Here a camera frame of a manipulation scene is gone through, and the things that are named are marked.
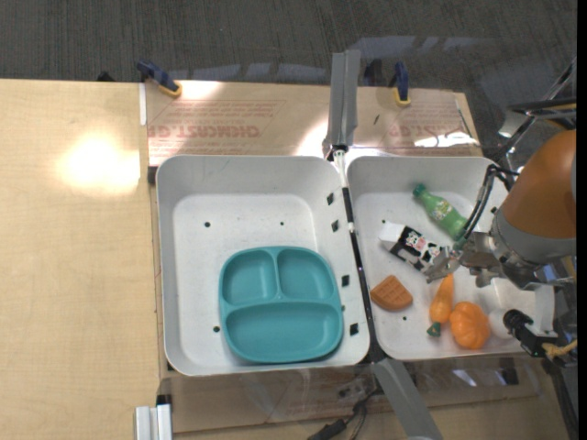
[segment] black connector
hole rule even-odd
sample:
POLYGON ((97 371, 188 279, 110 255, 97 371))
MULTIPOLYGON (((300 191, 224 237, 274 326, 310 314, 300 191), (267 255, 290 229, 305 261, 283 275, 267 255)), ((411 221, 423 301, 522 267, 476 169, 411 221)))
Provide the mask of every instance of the black connector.
POLYGON ((338 419, 336 422, 331 424, 326 424, 322 430, 316 432, 315 434, 308 437, 308 440, 328 440, 332 438, 334 435, 340 434, 343 430, 347 428, 347 424, 344 420, 338 419))

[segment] brown toy food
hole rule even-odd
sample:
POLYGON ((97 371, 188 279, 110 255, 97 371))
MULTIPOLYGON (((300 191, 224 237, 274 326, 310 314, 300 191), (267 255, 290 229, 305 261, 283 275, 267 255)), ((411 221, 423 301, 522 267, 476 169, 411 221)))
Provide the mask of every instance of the brown toy food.
POLYGON ((385 310, 397 311, 412 304, 412 293, 395 277, 383 279, 369 293, 371 299, 385 310))

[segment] wooden table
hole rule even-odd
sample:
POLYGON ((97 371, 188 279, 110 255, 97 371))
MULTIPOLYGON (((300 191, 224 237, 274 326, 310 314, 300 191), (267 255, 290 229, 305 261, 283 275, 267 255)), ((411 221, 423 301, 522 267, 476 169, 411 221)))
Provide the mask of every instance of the wooden table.
MULTIPOLYGON (((160 384, 147 131, 138 84, 3 80, 0 436, 130 439, 160 384)), ((528 360, 529 367, 536 367, 528 360)), ((563 438, 537 396, 432 410, 446 438, 563 438)), ((178 438, 307 438, 325 422, 178 438)), ((362 438, 404 438, 389 413, 362 438)))

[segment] green bottle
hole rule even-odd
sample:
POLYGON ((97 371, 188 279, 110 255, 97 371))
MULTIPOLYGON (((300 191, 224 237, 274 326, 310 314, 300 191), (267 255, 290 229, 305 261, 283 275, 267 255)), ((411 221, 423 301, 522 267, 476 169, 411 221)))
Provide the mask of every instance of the green bottle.
POLYGON ((449 232, 452 239, 458 241, 462 237, 467 219, 446 199, 428 192, 424 184, 418 184, 412 194, 422 203, 428 215, 449 232))

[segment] toy carrot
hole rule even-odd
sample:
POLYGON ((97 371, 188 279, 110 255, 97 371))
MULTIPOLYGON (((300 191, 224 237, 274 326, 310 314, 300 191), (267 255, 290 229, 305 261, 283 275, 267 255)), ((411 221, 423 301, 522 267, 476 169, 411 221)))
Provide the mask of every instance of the toy carrot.
POLYGON ((429 314, 432 325, 427 333, 433 337, 440 337, 440 325, 449 320, 452 312, 452 299, 454 295, 454 276, 449 274, 438 286, 437 294, 430 304, 429 314))

